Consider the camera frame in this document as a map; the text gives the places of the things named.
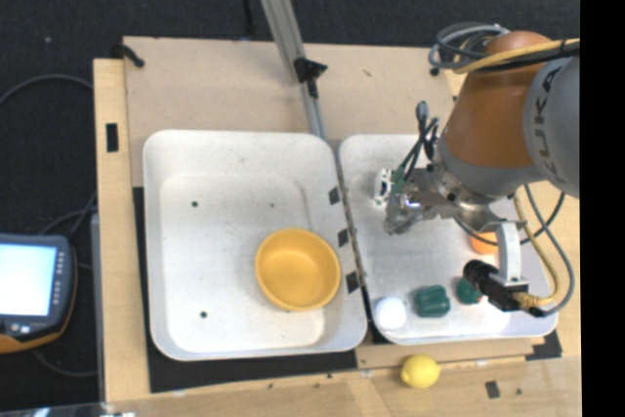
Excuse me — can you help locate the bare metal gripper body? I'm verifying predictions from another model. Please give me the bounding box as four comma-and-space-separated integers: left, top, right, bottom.
388, 166, 495, 225

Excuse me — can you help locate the white plastic tray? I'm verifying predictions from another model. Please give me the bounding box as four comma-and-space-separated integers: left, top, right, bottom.
142, 129, 368, 361
337, 133, 560, 347

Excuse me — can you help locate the orange ball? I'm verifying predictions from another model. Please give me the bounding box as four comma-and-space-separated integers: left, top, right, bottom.
469, 231, 499, 256

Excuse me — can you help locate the dark green toy pepper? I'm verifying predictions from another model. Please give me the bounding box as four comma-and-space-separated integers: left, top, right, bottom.
413, 284, 451, 319

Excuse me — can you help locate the small green toy vegetable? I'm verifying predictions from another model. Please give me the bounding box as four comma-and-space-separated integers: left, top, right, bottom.
456, 276, 484, 306

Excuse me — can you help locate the white ball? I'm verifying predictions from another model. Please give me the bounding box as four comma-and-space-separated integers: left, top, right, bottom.
374, 296, 408, 331

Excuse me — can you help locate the yellow bowl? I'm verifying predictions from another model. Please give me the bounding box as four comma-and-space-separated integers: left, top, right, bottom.
254, 228, 342, 313

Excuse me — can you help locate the yellow lemon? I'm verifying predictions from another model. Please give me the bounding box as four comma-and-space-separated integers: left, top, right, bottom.
400, 354, 442, 390

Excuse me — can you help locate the pale brown flat board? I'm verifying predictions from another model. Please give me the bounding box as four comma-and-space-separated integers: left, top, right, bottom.
121, 36, 559, 370

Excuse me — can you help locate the black cylinder on white bracket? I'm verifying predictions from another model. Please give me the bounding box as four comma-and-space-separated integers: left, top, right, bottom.
462, 220, 531, 313

